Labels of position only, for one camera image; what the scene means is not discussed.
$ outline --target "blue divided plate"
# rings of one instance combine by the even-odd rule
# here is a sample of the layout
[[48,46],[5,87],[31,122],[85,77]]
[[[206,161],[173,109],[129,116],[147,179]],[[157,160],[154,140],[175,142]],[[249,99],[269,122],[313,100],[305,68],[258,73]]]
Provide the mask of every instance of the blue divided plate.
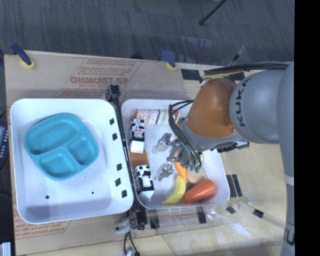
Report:
[[66,180],[99,155],[99,147],[87,127],[73,114],[59,113],[27,131],[24,146],[39,169],[49,178]]

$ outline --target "white plastic tray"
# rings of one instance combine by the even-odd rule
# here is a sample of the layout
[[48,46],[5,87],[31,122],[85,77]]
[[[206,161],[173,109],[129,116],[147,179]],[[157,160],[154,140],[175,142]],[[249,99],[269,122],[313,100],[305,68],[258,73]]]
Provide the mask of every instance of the white plastic tray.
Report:
[[[26,132],[58,114],[77,116],[94,136],[98,158],[66,180],[43,174],[24,146]],[[126,158],[116,113],[101,99],[21,99],[10,111],[17,210],[28,223],[40,224],[126,212],[133,204]]]
[[[179,102],[179,100],[163,100],[163,99],[128,99],[121,106],[123,124],[126,130],[126,137],[129,138],[130,120],[133,118],[136,109],[168,109],[170,104]],[[186,117],[191,105],[180,110],[180,118]],[[171,140],[175,138],[175,134],[169,125],[164,124],[146,124],[144,126],[145,142],[144,149],[148,155],[148,161],[153,180],[154,194],[149,199],[138,195],[139,202],[147,209],[160,210],[178,207],[205,206],[224,204],[230,197],[230,188],[228,185],[225,169],[220,154],[214,150],[203,152],[202,167],[206,172],[207,178],[211,179],[216,185],[214,195],[206,198],[202,202],[193,204],[164,204],[162,201],[167,199],[175,189],[176,174],[157,181],[154,177],[160,165],[166,162],[170,154],[171,147],[165,152],[152,153],[152,147],[158,143],[158,140],[164,133],[171,133]]]

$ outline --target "gray floor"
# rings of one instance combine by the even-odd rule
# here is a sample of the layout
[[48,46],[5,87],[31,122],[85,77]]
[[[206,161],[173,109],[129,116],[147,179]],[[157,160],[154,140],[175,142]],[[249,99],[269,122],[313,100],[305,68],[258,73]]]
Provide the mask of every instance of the gray floor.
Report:
[[[204,25],[213,0],[1,0],[0,47],[223,65],[245,46],[251,62],[294,59],[294,0],[227,0]],[[6,106],[0,70],[0,107]],[[0,193],[10,194],[9,167]],[[0,243],[11,240],[11,207],[0,200]]]

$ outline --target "yellow banana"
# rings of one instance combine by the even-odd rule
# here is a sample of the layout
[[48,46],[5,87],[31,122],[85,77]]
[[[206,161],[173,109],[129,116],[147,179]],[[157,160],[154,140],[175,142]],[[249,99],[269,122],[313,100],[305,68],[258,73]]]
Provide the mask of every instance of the yellow banana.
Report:
[[175,180],[175,189],[172,195],[170,195],[167,200],[162,201],[162,204],[163,205],[177,204],[181,200],[181,198],[184,196],[185,192],[186,192],[186,182],[182,176],[178,175]]

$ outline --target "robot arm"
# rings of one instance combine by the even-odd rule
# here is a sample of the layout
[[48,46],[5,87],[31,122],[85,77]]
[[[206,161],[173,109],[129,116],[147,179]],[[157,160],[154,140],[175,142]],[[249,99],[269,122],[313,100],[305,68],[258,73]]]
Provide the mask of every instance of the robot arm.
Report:
[[201,86],[180,128],[172,118],[169,124],[182,144],[177,159],[183,167],[201,165],[197,152],[235,142],[280,145],[287,190],[281,256],[294,255],[294,61],[250,75],[238,85],[226,78],[210,79]]

